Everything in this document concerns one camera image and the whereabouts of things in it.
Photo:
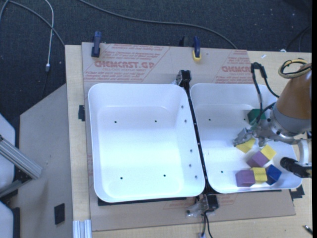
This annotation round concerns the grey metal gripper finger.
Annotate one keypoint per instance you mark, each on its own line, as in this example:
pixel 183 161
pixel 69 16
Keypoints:
pixel 244 136
pixel 262 141

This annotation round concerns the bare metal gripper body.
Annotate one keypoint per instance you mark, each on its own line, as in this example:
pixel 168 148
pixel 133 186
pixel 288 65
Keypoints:
pixel 268 131

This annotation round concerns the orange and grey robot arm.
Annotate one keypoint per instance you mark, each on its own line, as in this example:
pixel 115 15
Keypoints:
pixel 294 100

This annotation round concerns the yellow cube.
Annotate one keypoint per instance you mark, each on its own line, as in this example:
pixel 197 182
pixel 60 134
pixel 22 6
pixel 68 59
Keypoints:
pixel 259 174
pixel 268 152
pixel 245 146

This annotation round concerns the purple cube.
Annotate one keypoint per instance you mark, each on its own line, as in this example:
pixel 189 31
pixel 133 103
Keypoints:
pixel 257 159
pixel 245 178

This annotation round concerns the green cube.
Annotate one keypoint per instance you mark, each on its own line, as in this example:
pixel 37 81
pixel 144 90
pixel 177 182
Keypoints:
pixel 253 114

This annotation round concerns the white plastic tray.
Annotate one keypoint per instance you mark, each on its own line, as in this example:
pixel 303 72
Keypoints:
pixel 143 145
pixel 220 152

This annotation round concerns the blue cube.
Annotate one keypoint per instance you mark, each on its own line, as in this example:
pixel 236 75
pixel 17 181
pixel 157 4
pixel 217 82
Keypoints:
pixel 273 173

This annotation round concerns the thin black rod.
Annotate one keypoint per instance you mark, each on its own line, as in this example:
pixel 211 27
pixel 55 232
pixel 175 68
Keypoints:
pixel 196 133

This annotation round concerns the brown cardboard board red print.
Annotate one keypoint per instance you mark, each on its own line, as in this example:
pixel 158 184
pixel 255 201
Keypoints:
pixel 148 63

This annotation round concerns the black cylinder on white bracket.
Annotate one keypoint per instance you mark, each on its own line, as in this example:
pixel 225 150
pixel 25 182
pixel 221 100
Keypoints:
pixel 294 167

